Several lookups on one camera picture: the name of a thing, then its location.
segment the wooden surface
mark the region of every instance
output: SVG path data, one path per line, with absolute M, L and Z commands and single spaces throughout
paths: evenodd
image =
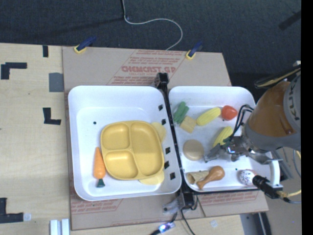
M 63 92 L 49 92 L 49 73 L 63 73 L 61 47 L 0 44 L 0 64 L 26 62 L 27 69 L 11 69 L 0 80 L 0 197 L 7 198 L 7 213 L 30 213 L 31 220 L 0 224 L 0 235 L 49 234 L 52 219 L 70 219 L 67 142 Z M 61 125 L 44 124 L 43 108 Z M 184 221 L 167 234 L 191 234 Z M 195 234 L 243 235 L 239 215 L 189 219 Z M 160 224 L 110 227 L 80 234 L 143 234 Z

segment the toy carrot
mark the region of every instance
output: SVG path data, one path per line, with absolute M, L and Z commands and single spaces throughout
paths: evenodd
M 94 154 L 94 165 L 93 165 L 93 176 L 98 179 L 97 187 L 104 187 L 105 184 L 103 182 L 103 178 L 106 175 L 106 168 L 104 165 L 104 161 L 102 158 L 102 154 L 100 148 L 96 148 L 96 152 Z

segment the red tomato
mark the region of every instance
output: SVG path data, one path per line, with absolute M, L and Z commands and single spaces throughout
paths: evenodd
M 225 105 L 222 108 L 222 118 L 225 120 L 232 120 L 234 117 L 236 117 L 236 115 L 238 114 L 238 112 L 236 111 L 236 109 L 234 107 L 231 107 L 229 105 Z

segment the cardboard sheet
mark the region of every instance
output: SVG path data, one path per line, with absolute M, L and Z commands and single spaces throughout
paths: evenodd
M 222 53 L 88 47 L 81 54 L 63 47 L 63 69 L 70 179 L 71 229 L 80 230 L 138 223 L 163 222 L 162 205 L 175 194 L 88 202 L 77 196 L 73 185 L 67 95 L 79 85 L 151 85 L 158 72 L 169 74 L 169 90 L 175 86 L 231 86 Z M 186 218 L 202 218 L 268 210 L 259 191 L 213 193 L 199 196 L 200 207 Z

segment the yellow divided plate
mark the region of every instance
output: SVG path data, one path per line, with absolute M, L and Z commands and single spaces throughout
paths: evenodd
M 144 121 L 107 125 L 101 132 L 101 149 L 106 169 L 116 179 L 146 179 L 164 167 L 158 133 Z

